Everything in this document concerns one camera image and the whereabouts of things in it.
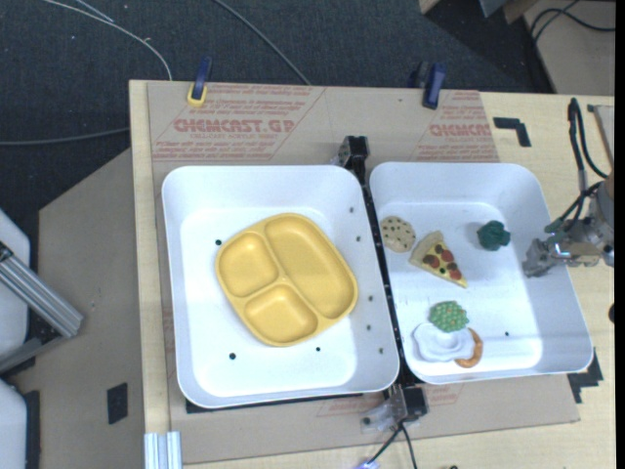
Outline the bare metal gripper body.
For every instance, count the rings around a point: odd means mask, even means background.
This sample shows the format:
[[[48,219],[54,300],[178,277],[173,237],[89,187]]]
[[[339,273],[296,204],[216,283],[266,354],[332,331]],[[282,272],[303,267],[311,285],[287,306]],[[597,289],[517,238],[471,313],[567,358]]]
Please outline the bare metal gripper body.
[[[568,219],[553,233],[551,256],[570,267],[614,267],[614,224],[599,212],[583,219]]]

